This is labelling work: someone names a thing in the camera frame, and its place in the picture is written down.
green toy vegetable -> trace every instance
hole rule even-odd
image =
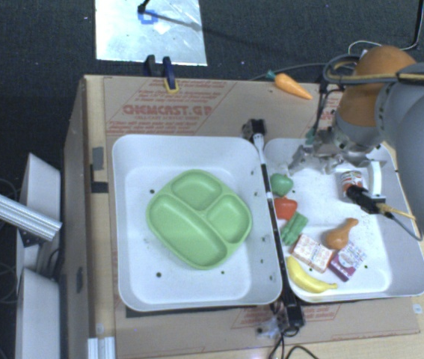
[[[283,174],[272,174],[270,177],[271,192],[279,197],[283,197],[292,190],[293,181]]]
[[[280,231],[281,240],[284,245],[290,246],[293,245],[298,237],[300,236],[301,231],[308,223],[308,218],[299,212],[295,212],[292,219],[290,219],[283,229]]]

blue tape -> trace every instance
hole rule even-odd
[[[157,14],[154,10],[146,10],[145,13],[137,12],[137,18],[144,25],[150,25],[150,24],[153,24],[154,22],[158,22],[159,18],[157,16],[153,16],[151,13],[153,13],[153,15]]]

pink package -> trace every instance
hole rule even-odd
[[[365,259],[366,254],[350,241],[338,251],[337,255],[331,260],[329,267],[341,280],[346,282]]]
[[[292,255],[301,262],[306,263],[309,267],[315,269],[317,272],[324,273],[330,263],[333,251],[321,246],[309,236],[301,234],[293,249]]]

metal sheet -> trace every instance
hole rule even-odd
[[[96,57],[110,61],[158,62],[206,66],[198,0],[96,0]]]

black carpet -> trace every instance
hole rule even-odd
[[[187,78],[249,79],[326,62],[355,40],[411,44],[418,0],[199,0],[208,67]],[[84,74],[139,75],[134,63],[95,59],[94,0],[0,0],[0,178],[20,187],[29,152],[59,168]],[[417,50],[424,61],[424,21]],[[314,82],[316,68],[293,76]],[[15,233],[0,233],[0,261],[14,265]],[[0,278],[1,286],[7,279]],[[13,358],[15,307],[0,304],[0,346]]]

